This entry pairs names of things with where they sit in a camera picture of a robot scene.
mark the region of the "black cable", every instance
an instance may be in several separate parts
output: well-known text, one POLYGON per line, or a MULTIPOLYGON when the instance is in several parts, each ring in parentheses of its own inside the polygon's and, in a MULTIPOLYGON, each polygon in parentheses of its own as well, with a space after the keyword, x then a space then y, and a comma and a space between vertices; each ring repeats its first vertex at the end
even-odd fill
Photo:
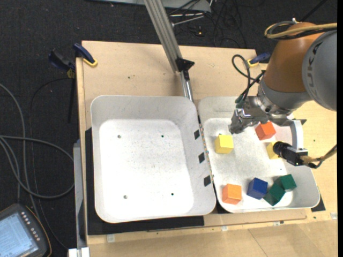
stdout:
POLYGON ((214 19, 213 19, 213 17, 211 16, 210 13, 204 12, 204 16, 207 17, 207 18, 209 18, 209 20, 210 20, 210 21, 212 22, 212 24, 215 26, 215 21, 214 21, 214 19))
POLYGON ((243 100, 244 100, 244 101, 245 101, 245 99, 246 99, 247 96, 248 96, 250 87, 252 86, 252 84, 250 84, 251 76, 250 76, 250 69, 249 69, 248 67, 247 67, 247 75, 248 75, 248 85, 247 85, 247 88, 245 89, 245 91, 244 91, 244 93, 243 93, 243 100))
MULTIPOLYGON (((47 145, 47 146, 54 147, 54 148, 58 149, 59 151, 64 153, 66 156, 68 156, 72 162, 74 161, 73 157, 68 152, 66 152, 63 148, 60 148, 59 146, 57 146, 57 145, 55 145, 53 143, 49 143, 49 142, 46 142, 46 141, 43 141, 43 140, 39 140, 39 139, 15 137, 15 136, 7 136, 7 135, 0 135, 0 138, 2 138, 2 139, 10 139, 10 140, 23 140, 23 141, 32 141, 32 142, 42 143, 44 145, 47 145)), ((16 170, 14 169, 12 161, 10 162, 10 164, 11 164, 11 168, 12 168, 13 174, 14 174, 15 178, 17 179, 18 183, 20 184, 20 186, 27 193, 29 193, 30 195, 35 196, 37 198, 45 199, 45 200, 54 200, 54 199, 58 199, 58 198, 61 198, 63 196, 66 196, 67 194, 69 194, 74 189, 74 183, 73 183, 72 186, 69 189, 67 189, 65 192, 63 192, 63 193, 60 193, 60 194, 57 194, 57 195, 40 195, 38 193, 35 193, 35 192, 31 191, 28 187, 26 187, 21 182, 21 180, 18 178, 16 170)))
MULTIPOLYGON (((44 88, 45 86, 48 86, 49 84, 53 83, 53 82, 58 82, 58 81, 62 81, 62 80, 69 80, 70 78, 59 78, 59 79, 55 79, 55 80, 52 80, 52 81, 49 81, 45 84, 43 84, 42 86, 40 86, 33 94, 32 98, 31 98, 31 102, 30 102, 30 109, 29 109, 29 114, 28 114, 28 119, 29 119, 29 129, 30 129, 30 136, 31 138, 33 137, 33 132, 32 132, 32 108, 33 108, 33 101, 36 97, 36 95, 38 94, 38 92, 44 88)), ((32 150, 32 167, 33 167, 33 177, 34 177, 34 181, 35 181, 35 185, 36 185, 36 191, 38 193, 38 186, 37 186, 37 180, 36 180, 36 175, 35 175, 35 160, 34 160, 34 147, 33 147, 33 142, 31 142, 31 150, 32 150)), ((40 206, 40 209, 41 209, 41 212, 42 212, 42 215, 44 217, 44 220, 52 234, 52 236, 54 236, 55 240, 65 249, 65 250, 68 250, 68 248, 60 241, 60 239, 58 238, 58 236, 55 234, 55 232, 53 231, 52 227, 50 226, 49 224, 49 221, 45 215, 45 212, 43 210, 43 206, 42 206, 42 203, 41 203, 41 199, 38 198, 38 204, 40 206)))
MULTIPOLYGON (((2 139, 0 137, 0 145, 2 146, 2 148, 4 149, 5 153, 6 153, 6 147, 10 150, 11 154, 12 154, 12 157, 13 157, 13 160, 16 164, 16 168, 17 168, 17 174, 18 174, 18 178, 20 179, 20 169, 19 169, 19 163, 18 163, 18 160, 17 160, 17 157, 16 155, 14 154, 14 151, 13 149, 11 148, 11 146, 7 143, 6 140, 2 139)), ((18 190, 17 190, 17 202, 19 203, 20 202, 20 184, 18 183, 18 190)))
POLYGON ((68 124, 70 124, 70 121, 71 121, 71 114, 72 114, 73 105, 74 105, 75 88, 76 88, 76 78, 74 77, 71 79, 69 109, 68 109, 68 124))
MULTIPOLYGON (((26 130, 25 130, 25 122, 24 122, 24 117, 23 117, 23 111, 22 111, 22 109, 21 109, 17 99, 9 91, 9 89, 7 89, 2 84, 0 84, 0 87, 3 88, 11 96, 11 98, 15 102, 15 104, 16 104, 16 106, 18 108, 19 114, 20 114, 21 125, 22 125, 22 128, 23 128, 23 137, 25 137, 26 136, 26 130)), ((29 182, 28 182, 28 174, 27 174, 27 166, 26 166, 26 142, 25 141, 23 141, 23 165, 24 165, 24 176, 25 176, 26 185, 27 185, 28 189, 30 190, 31 188, 30 188, 30 185, 29 185, 29 182)), ((34 202, 33 196, 30 194, 29 197, 31 199, 33 210, 36 213, 37 218, 40 220, 39 213, 38 213, 38 210, 37 210, 37 206, 36 206, 36 204, 34 202)))
POLYGON ((300 22, 304 22, 309 18, 316 10, 318 10, 327 0, 321 0, 312 10, 310 10, 303 18, 300 19, 300 22))
POLYGON ((187 9, 185 9, 180 14, 185 15, 188 11, 192 10, 196 4, 198 4, 201 0, 196 0, 192 5, 190 5, 187 9))
MULTIPOLYGON (((28 112, 28 123, 29 123, 29 128, 30 128, 30 136, 31 138, 33 137, 33 133, 32 133, 32 105, 33 105, 33 101, 34 101, 34 98, 36 97, 36 94, 45 86, 47 86, 48 84, 50 83, 53 83, 53 82, 57 82, 57 81, 61 81, 61 80, 69 80, 70 78, 59 78, 59 79, 55 79, 53 81, 49 81, 45 84, 43 84, 42 86, 40 86, 35 92, 34 94, 32 95, 32 98, 31 98, 31 101, 30 101, 30 109, 29 109, 29 112, 28 112)), ((34 150, 33 150, 33 142, 31 142, 31 150, 32 150, 32 166, 33 166, 33 170, 34 170, 34 150)))
POLYGON ((244 57, 243 57, 242 55, 240 55, 240 54, 235 54, 235 55, 232 57, 231 62, 232 62, 233 67, 235 68, 235 70, 238 71, 238 72, 239 72, 241 75, 243 75, 244 77, 248 78, 248 82, 250 83, 250 80, 254 80, 254 78, 252 78, 252 77, 249 78, 249 75, 248 75, 248 74, 245 74, 244 72, 242 72, 242 71, 237 67, 237 65, 236 65, 236 63, 235 63, 235 59, 236 59, 236 58, 240 58, 240 59, 243 61, 243 63, 244 63, 244 62, 245 62, 244 57))
POLYGON ((237 14, 238 14, 239 19, 240 19, 240 22, 237 22, 237 24, 238 24, 237 29, 238 29, 238 31, 240 32, 241 37, 242 37, 242 39, 243 39, 244 47, 247 48, 247 47, 248 47, 248 46, 247 46, 247 42, 246 42, 246 40, 245 40, 245 37, 244 37, 243 32, 241 31, 242 17, 241 17, 241 14, 240 14, 239 10, 238 10, 238 3, 237 3, 237 0, 234 0, 234 4, 235 4, 236 11, 237 11, 237 14))
POLYGON ((224 7, 225 7, 225 4, 227 3, 228 0, 225 0, 224 3, 223 3, 223 6, 221 7, 220 11, 219 11, 219 14, 218 14, 218 17, 217 17, 217 20, 215 21, 215 24, 214 24, 214 29, 213 29, 213 42, 214 42, 214 46, 216 47, 217 44, 215 42, 215 34, 217 32, 217 25, 218 25, 218 22, 219 22, 219 19, 220 19, 220 15, 222 13, 222 11, 224 10, 224 7))
POLYGON ((228 15, 229 7, 226 4, 222 3, 222 2, 218 2, 218 4, 223 4, 224 9, 225 9, 224 14, 218 14, 214 8, 212 9, 212 11, 214 12, 215 15, 217 15, 220 18, 223 19, 223 24, 225 25, 225 28, 222 27, 222 29, 235 29, 233 24, 229 24, 228 23, 228 21, 231 21, 231 22, 233 21, 235 24, 237 24, 237 21, 233 17, 233 14, 230 13, 230 15, 228 15))
POLYGON ((237 24, 237 29, 239 29, 242 26, 242 16, 241 13, 238 10, 238 3, 237 0, 233 0, 233 7, 231 10, 231 15, 232 18, 235 20, 236 24, 237 24))
POLYGON ((191 3, 193 3, 193 2, 198 3, 197 0, 190 0, 190 1, 188 1, 187 3, 185 3, 184 5, 178 7, 177 9, 173 10, 172 12, 170 12, 168 15, 169 15, 169 16, 172 15, 173 13, 175 13, 175 12, 177 12, 177 11, 183 9, 185 6, 188 6, 189 4, 191 4, 191 3))
POLYGON ((230 38, 230 37, 223 37, 221 40, 220 40, 220 43, 219 43, 219 46, 221 47, 221 44, 224 40, 231 40, 233 42, 235 42, 238 46, 238 48, 240 49, 241 48, 241 45, 233 38, 230 38))
POLYGON ((256 78, 248 85, 248 87, 242 92, 241 95, 245 95, 245 92, 246 92, 246 95, 248 95, 248 92, 249 92, 249 89, 255 84, 255 83, 258 83, 260 78, 264 75, 264 72, 260 73, 258 76, 256 76, 256 78))

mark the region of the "white tray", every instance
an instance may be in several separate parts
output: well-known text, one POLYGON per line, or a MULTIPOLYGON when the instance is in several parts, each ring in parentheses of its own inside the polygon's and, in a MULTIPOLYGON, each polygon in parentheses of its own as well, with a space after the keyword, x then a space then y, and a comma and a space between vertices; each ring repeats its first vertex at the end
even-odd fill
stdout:
POLYGON ((295 167, 281 158, 271 160, 267 154, 266 145, 271 141, 292 144, 289 127, 274 125, 276 135, 263 141, 258 139, 255 127, 248 127, 243 133, 233 134, 233 151, 229 154, 215 152, 214 140, 218 134, 231 135, 229 125, 236 105, 235 99, 236 97, 207 97, 198 106, 213 182, 221 206, 231 213, 316 206, 320 195, 311 169, 305 166, 295 167), (247 195, 249 182, 253 178, 268 182, 269 188, 277 177, 286 174, 292 174, 297 188, 286 192, 275 206, 264 199, 257 200, 247 195), (228 183, 242 186, 242 200, 236 205, 222 201, 222 189, 228 183))
POLYGON ((199 216, 216 203, 195 105, 103 95, 91 104, 95 210, 109 223, 199 216))

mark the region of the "black floor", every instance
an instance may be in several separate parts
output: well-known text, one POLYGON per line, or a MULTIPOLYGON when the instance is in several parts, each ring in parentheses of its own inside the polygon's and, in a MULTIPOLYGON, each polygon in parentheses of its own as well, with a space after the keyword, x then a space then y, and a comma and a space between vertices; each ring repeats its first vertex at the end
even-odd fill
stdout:
MULTIPOLYGON (((180 45, 249 48, 258 54, 271 53, 276 42, 264 38, 264 30, 276 22, 301 20, 321 1, 218 0, 213 4, 212 17, 178 25, 175 34, 180 45), (195 34, 199 26, 203 37, 195 34)), ((327 0, 306 21, 337 22, 337 0, 327 0)), ((48 54, 56 48, 73 60, 72 45, 82 40, 159 43, 144 6, 84 0, 0 0, 0 84, 18 100, 26 136, 54 143, 70 154, 79 138, 77 106, 73 107, 68 123, 71 80, 66 79, 65 71, 49 63, 48 54)), ((23 135, 16 104, 1 88, 0 135, 23 135)), ((23 177, 23 143, 8 143, 18 158, 23 177)), ((0 149, 2 210, 16 202, 17 182, 0 149)), ((26 162, 30 187, 40 194, 59 194, 73 182, 72 162, 56 149, 27 142, 26 162)), ((32 206, 23 190, 20 201, 32 206)), ((53 256, 66 256, 66 249, 57 242, 44 217, 60 242, 66 248, 75 248, 73 192, 40 203, 35 198, 35 204, 50 237, 53 256)))

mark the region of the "green cube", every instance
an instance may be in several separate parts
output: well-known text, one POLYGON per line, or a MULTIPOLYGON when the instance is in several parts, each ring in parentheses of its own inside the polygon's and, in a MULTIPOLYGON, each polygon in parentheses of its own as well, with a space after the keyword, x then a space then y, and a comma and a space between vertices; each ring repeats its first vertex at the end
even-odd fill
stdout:
POLYGON ((275 180, 275 183, 283 188, 285 192, 292 191, 296 188, 296 183, 293 179, 292 174, 280 176, 278 179, 275 180))
POLYGON ((268 190, 267 194, 263 197, 270 205, 275 206, 285 195, 285 191, 278 184, 274 183, 268 190))

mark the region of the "blue clamp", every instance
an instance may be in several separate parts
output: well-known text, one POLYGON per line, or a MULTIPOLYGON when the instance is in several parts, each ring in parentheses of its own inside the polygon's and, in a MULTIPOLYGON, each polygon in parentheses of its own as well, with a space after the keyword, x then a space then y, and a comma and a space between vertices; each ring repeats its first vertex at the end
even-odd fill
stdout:
POLYGON ((248 67, 254 67, 257 66, 259 62, 266 60, 270 57, 270 53, 269 52, 264 52, 262 54, 259 54, 258 56, 256 56, 253 59, 247 60, 248 63, 248 67))
POLYGON ((72 69, 75 71, 75 64, 74 62, 70 61, 69 59, 65 58, 63 55, 61 55, 58 51, 53 49, 49 54, 49 62, 54 67, 68 71, 72 69))
POLYGON ((73 45, 73 49, 76 51, 76 57, 82 57, 84 62, 91 67, 95 67, 98 64, 98 61, 93 58, 93 56, 86 50, 83 46, 78 43, 73 45))

